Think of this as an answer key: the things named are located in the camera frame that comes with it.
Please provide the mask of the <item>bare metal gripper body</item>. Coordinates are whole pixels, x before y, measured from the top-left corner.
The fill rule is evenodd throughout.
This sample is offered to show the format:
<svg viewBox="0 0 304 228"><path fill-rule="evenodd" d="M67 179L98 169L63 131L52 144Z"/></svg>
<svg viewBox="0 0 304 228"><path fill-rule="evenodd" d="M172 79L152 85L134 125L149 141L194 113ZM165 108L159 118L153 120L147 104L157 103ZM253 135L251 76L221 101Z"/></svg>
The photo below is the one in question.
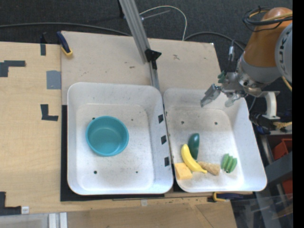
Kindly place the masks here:
<svg viewBox="0 0 304 228"><path fill-rule="evenodd" d="M220 74L221 92L231 95L240 96L252 95L260 97L262 94L263 84L254 81L246 73L239 72L222 72Z"/></svg>

